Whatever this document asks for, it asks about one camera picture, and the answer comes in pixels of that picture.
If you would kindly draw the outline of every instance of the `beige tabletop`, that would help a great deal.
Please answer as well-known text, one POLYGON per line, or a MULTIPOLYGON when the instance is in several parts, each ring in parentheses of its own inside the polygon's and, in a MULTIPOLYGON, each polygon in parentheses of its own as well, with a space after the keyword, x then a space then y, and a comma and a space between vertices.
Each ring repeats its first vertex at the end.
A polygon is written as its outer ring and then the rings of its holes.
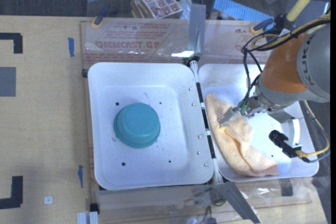
MULTIPOLYGON (((0 199, 11 196, 13 176, 23 176, 23 203, 1 209, 0 223, 77 223, 91 200, 87 105, 82 76, 80 17, 0 16, 0 33, 21 33, 23 54, 0 40, 0 67, 16 68, 16 94, 0 97, 0 199), (69 52, 74 42, 74 56, 69 52), (83 186, 78 176, 83 172, 83 186), (45 204, 45 197, 52 203, 45 204)), ((316 189, 304 181, 308 198, 250 199, 263 223, 327 223, 316 189)), ((247 186, 239 187, 249 191, 247 186)), ((213 208, 218 223, 241 220, 229 204, 213 208)), ((99 223, 113 223, 108 214, 99 223)), ((142 223, 172 223, 170 219, 142 223)))

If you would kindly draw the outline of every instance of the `small white square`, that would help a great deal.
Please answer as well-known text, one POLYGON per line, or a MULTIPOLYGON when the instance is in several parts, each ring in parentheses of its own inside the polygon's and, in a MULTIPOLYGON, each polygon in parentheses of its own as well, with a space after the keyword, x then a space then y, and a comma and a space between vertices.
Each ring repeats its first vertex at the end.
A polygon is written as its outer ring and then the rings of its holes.
POLYGON ((44 196, 44 204, 45 205, 51 205, 53 203, 53 197, 52 196, 44 196))

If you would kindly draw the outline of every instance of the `teal bowl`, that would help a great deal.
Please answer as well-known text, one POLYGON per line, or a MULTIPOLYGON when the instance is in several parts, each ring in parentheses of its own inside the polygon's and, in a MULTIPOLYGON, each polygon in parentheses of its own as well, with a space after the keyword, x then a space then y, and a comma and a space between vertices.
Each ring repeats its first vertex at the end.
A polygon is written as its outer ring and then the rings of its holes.
POLYGON ((160 135, 160 120, 149 105, 134 103, 125 106, 114 119, 114 130, 127 146, 143 148, 152 145, 160 135))

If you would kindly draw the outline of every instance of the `folded cloth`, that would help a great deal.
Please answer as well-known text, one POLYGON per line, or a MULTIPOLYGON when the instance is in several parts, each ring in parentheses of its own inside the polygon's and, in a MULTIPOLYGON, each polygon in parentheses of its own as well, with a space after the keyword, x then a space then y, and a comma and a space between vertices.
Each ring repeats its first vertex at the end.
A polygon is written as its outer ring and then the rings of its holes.
POLYGON ((221 127, 218 119, 233 105, 216 99, 213 93, 208 94, 205 105, 211 131, 226 162, 235 172, 254 177, 279 174, 277 163, 250 145, 253 128, 242 117, 221 127))

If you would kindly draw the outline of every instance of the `white tray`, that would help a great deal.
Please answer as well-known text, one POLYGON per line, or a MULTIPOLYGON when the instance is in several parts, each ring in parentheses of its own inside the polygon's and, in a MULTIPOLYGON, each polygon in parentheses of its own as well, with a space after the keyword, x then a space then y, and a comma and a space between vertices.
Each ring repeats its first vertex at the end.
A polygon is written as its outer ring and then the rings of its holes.
POLYGON ((213 175, 192 71, 174 63, 97 63, 88 72, 94 171, 108 190, 203 184, 213 175), (115 115, 142 102, 159 115, 158 140, 146 148, 124 145, 115 115))
MULTIPOLYGON (((253 80, 259 70, 256 65, 249 66, 250 77, 253 80)), ((218 99, 237 105, 245 96, 246 88, 246 73, 243 65, 234 64, 206 64, 200 67, 198 76, 201 84, 202 95, 205 100, 206 96, 212 92, 218 99)), ((289 177, 307 177, 313 176, 319 168, 318 162, 305 163, 299 158, 289 158, 282 149, 277 147, 269 138, 268 135, 272 130, 287 135, 290 139, 297 139, 303 145, 302 150, 305 152, 314 152, 313 143, 308 133, 305 119, 302 115, 302 110, 298 102, 289 106, 285 111, 290 112, 298 119, 294 123, 280 124, 266 113, 256 114, 254 117, 245 120, 253 127, 254 135, 250 143, 256 149, 260 150, 268 157, 273 158, 278 163, 278 176, 267 177, 247 177, 234 172, 226 163, 221 154, 217 143, 214 140, 215 154, 218 159, 220 173, 230 181, 252 181, 264 179, 278 179, 289 177)))

